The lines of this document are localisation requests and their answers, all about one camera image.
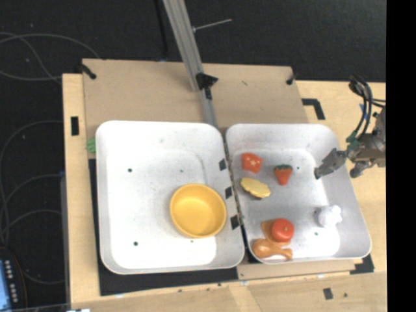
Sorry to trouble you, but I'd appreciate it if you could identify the brown cardboard board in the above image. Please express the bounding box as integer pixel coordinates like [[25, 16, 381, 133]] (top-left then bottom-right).
[[80, 58, 365, 281]]

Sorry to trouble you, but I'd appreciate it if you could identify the red pizza slice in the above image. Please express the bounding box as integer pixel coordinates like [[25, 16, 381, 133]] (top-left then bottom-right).
[[240, 152, 264, 175]]

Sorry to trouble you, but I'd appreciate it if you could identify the yellow bowl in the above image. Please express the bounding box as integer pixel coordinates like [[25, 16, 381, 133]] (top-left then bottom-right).
[[168, 183, 228, 239]]

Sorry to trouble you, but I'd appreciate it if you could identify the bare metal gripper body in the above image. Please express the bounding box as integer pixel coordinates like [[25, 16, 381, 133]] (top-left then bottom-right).
[[346, 107, 387, 168]]

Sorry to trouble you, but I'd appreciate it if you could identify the orange flat toy piece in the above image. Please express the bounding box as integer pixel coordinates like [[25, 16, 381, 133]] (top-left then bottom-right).
[[260, 220, 277, 241]]

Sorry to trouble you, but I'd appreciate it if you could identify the white plastic tray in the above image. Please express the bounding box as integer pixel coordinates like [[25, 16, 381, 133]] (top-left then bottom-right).
[[94, 119, 246, 276], [224, 122, 372, 266]]

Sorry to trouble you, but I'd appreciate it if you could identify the red tomato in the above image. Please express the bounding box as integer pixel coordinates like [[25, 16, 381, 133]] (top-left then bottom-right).
[[270, 218, 296, 243]]

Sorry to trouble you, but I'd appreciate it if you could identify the red strawberry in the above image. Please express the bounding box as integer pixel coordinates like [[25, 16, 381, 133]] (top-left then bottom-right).
[[272, 164, 294, 187]]

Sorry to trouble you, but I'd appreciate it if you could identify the white lumpy toy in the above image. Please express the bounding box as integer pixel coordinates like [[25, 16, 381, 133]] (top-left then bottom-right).
[[313, 204, 344, 229]]

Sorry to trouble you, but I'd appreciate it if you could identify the yellow biscuit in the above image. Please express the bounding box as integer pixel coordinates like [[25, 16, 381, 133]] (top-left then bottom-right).
[[239, 177, 272, 200]]

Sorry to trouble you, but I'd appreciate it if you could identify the orange chicken drumstick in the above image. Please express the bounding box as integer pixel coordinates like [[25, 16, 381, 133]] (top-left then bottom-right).
[[251, 238, 294, 262]]

